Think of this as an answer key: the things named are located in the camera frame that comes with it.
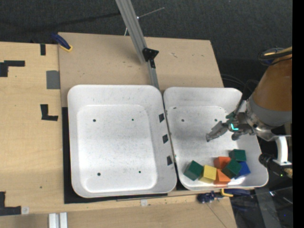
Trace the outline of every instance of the wooden table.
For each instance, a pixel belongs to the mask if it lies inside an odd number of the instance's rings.
[[[27,227],[27,222],[28,227],[42,227],[48,213],[59,212],[68,212],[71,227],[86,221],[90,227],[118,227],[121,222],[126,222],[124,227],[188,227],[189,222],[236,227],[228,198],[202,205],[193,195],[200,192],[174,190],[167,197],[148,199],[147,207],[141,207],[140,199],[64,204],[61,107],[67,90],[79,83],[150,82],[129,37],[60,34],[73,46],[72,52],[46,44],[42,56],[39,44],[0,42],[0,62],[26,63],[9,67],[8,77],[0,77],[0,191],[6,191],[6,207],[29,208],[29,215],[0,217],[0,227]],[[162,92],[171,86],[223,87],[210,41],[146,41],[160,51],[155,62]],[[98,47],[111,53],[100,54]],[[60,70],[61,89],[47,89],[46,73],[52,70]],[[58,120],[41,120],[41,104],[48,104],[49,115],[58,115]]]

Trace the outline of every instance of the yellow block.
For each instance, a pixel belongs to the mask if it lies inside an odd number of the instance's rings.
[[[216,177],[217,177],[217,168],[213,166],[205,165],[199,180],[206,183],[212,183],[216,179]]]

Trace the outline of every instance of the green block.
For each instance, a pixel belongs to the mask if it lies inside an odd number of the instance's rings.
[[[229,157],[236,160],[236,161],[239,161],[239,162],[245,162],[246,161],[245,150],[234,149],[234,150],[229,152]]]
[[[192,181],[196,180],[201,172],[203,171],[204,167],[198,164],[195,161],[192,161],[189,166],[186,168],[184,175],[188,178],[190,178]]]
[[[231,159],[231,161],[222,169],[222,172],[228,176],[230,179],[234,178],[241,171],[242,165],[236,160]]]

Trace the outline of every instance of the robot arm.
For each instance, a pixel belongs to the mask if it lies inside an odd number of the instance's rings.
[[[234,141],[244,134],[256,135],[266,141],[276,141],[277,159],[262,154],[259,160],[279,175],[284,173],[292,178],[291,163],[287,161],[288,136],[275,135],[271,131],[292,122],[292,47],[262,52],[258,59],[269,67],[254,92],[246,99],[246,84],[235,110],[226,116],[227,121],[218,122],[212,131],[206,134],[206,139],[209,142],[231,131]]]

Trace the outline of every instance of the gray tape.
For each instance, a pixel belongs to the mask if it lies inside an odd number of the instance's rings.
[[[59,71],[47,71],[47,89],[60,89]]]

